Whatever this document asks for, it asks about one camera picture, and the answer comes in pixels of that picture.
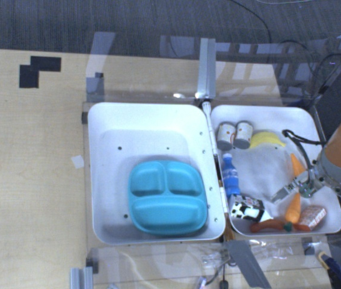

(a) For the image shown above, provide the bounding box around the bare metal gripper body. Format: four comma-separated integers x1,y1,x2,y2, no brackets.
290,169,321,199

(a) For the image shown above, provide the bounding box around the orange carrot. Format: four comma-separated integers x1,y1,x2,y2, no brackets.
283,193,302,232
289,153,307,177

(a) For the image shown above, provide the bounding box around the white plastic tray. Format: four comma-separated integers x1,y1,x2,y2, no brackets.
87,102,227,246
210,104,341,237

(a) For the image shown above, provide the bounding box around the red sausage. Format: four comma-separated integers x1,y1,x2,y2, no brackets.
292,223,312,233
250,219,286,234

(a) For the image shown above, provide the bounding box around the orange and white packet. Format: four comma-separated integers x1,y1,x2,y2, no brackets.
298,205,327,230

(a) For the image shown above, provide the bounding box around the black and white milk carton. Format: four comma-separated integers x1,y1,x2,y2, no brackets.
229,194,266,222

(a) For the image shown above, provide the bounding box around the blue bottle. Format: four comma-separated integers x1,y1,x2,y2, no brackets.
220,153,241,198

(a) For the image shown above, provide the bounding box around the yellow banana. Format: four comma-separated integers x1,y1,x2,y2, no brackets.
250,131,287,150

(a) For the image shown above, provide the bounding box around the white patterned can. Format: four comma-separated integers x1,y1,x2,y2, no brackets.
233,120,254,149
217,122,237,151

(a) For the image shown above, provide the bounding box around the blue divided plate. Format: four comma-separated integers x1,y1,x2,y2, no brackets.
127,160,209,237

